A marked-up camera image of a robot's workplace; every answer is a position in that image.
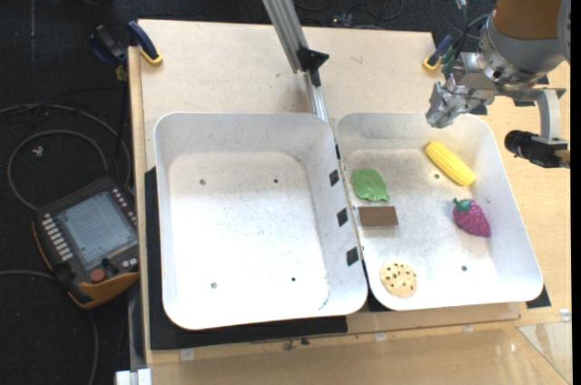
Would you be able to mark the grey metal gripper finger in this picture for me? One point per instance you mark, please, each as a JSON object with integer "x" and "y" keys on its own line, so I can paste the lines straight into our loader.
{"x": 436, "y": 106}
{"x": 456, "y": 111}

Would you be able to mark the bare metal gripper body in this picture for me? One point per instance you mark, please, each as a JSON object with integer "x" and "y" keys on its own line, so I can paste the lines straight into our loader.
{"x": 476, "y": 79}

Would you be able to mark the yellow corn cob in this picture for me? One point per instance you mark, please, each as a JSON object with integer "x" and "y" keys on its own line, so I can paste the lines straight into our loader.
{"x": 450, "y": 164}

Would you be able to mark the green lettuce leaf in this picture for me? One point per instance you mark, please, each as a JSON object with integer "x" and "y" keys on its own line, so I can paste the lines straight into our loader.
{"x": 369, "y": 185}

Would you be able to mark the purple grapes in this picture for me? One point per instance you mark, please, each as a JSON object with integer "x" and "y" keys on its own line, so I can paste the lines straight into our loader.
{"x": 473, "y": 220}

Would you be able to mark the thin black and white rod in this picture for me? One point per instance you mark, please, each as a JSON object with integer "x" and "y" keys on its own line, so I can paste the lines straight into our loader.
{"x": 320, "y": 101}

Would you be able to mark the brown rectangular block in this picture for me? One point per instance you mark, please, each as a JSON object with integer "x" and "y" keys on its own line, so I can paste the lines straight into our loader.
{"x": 378, "y": 216}

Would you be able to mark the white plastic tray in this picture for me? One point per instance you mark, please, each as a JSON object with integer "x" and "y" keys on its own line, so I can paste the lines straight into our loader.
{"x": 436, "y": 256}
{"x": 245, "y": 229}

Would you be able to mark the beige biscuit with dark chips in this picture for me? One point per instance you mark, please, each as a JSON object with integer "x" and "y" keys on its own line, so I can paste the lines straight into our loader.
{"x": 398, "y": 279}

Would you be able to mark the pale wood board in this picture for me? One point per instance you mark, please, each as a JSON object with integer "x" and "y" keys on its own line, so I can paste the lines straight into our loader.
{"x": 227, "y": 70}

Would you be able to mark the black cylinder on white bracket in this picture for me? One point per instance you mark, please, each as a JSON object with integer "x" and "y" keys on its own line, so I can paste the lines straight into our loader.
{"x": 551, "y": 115}

